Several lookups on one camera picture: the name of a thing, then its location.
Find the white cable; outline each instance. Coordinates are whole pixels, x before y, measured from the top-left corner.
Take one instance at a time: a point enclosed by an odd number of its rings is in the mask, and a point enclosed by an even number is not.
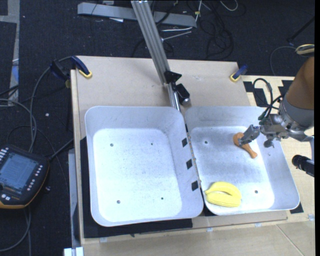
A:
[[[236,4],[236,6],[235,6],[234,9],[228,8],[222,1],[220,1],[220,3],[221,3],[228,11],[233,12],[233,11],[235,11],[236,9],[238,9],[238,2],[237,2],[237,0],[234,0],[234,1],[235,1],[235,4]]]
[[[195,17],[195,22],[197,23],[198,20],[198,16],[200,15],[200,9],[201,9],[201,4],[202,4],[202,0],[200,1],[199,4],[199,8],[198,8],[198,14]],[[177,28],[177,29],[165,29],[165,30],[161,30],[162,32],[172,32],[172,31],[186,31],[186,30],[191,30],[193,27],[187,27],[187,28]]]

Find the wooden table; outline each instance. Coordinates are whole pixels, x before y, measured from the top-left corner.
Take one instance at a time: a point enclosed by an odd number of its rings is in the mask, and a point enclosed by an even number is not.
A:
[[[149,255],[315,255],[314,178],[297,170],[291,159],[299,154],[311,157],[308,143],[291,138],[281,142],[300,194],[304,212],[271,211],[229,216],[198,216],[193,228],[154,233],[84,238],[80,140],[86,136],[84,116],[93,106],[169,106],[167,89],[161,85],[151,59],[79,56],[93,76],[84,78],[71,71],[73,129],[80,244],[85,256]],[[282,80],[293,77],[242,76],[229,80],[238,70],[236,62],[168,60],[170,68],[182,74],[178,81],[191,94],[191,106],[255,106],[254,96],[244,83],[262,77],[270,82],[273,95],[280,95]],[[256,88],[269,93],[264,83]]]

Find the wooden spoon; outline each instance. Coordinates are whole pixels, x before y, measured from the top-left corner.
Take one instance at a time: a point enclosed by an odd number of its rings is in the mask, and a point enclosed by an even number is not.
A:
[[[233,135],[233,143],[235,145],[237,145],[238,147],[247,151],[250,154],[251,158],[253,158],[253,159],[256,158],[258,156],[258,154],[252,150],[252,148],[250,147],[250,145],[248,143],[244,144],[242,146],[239,146],[238,139],[241,139],[243,136],[244,136],[244,134],[242,132],[238,132],[235,135]]]

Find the metal bar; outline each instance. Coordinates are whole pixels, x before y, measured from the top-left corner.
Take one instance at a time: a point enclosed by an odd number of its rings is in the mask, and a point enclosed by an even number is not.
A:
[[[148,1],[131,1],[131,3],[160,81],[166,84],[165,71],[170,71],[170,67]],[[173,91],[170,83],[167,89],[171,106],[181,111],[177,92]]]
[[[131,8],[110,6],[104,4],[95,4],[82,2],[78,4],[78,15],[100,16],[109,18],[119,18],[136,21],[137,17]],[[165,12],[156,11],[154,13],[155,22],[160,21],[166,15]],[[167,25],[197,27],[196,19],[191,15],[170,13],[162,22]]]

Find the metal pole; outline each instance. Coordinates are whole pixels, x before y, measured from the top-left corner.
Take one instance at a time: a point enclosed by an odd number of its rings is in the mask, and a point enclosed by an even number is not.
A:
[[[170,67],[148,1],[131,1],[131,4],[160,81],[167,84],[165,72],[170,71]],[[173,91],[171,83],[167,85],[167,89],[171,106],[181,111],[178,93]]]

